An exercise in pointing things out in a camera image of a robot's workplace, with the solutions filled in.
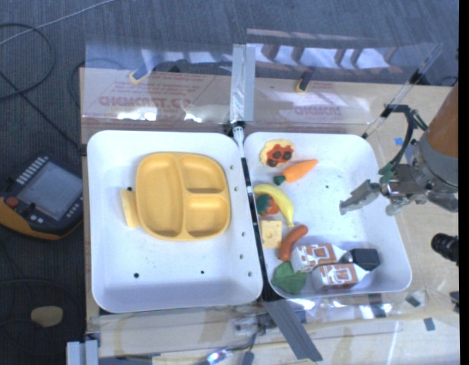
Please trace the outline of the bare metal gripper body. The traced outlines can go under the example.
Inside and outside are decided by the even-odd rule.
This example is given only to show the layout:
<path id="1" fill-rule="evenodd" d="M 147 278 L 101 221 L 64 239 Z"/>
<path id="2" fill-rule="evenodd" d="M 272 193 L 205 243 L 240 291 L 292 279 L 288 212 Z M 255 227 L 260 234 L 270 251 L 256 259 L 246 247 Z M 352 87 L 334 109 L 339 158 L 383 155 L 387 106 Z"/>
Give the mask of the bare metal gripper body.
<path id="1" fill-rule="evenodd" d="M 388 163 L 380 170 L 381 193 L 393 205 L 424 204 L 426 193 L 414 179 L 410 165 Z"/>

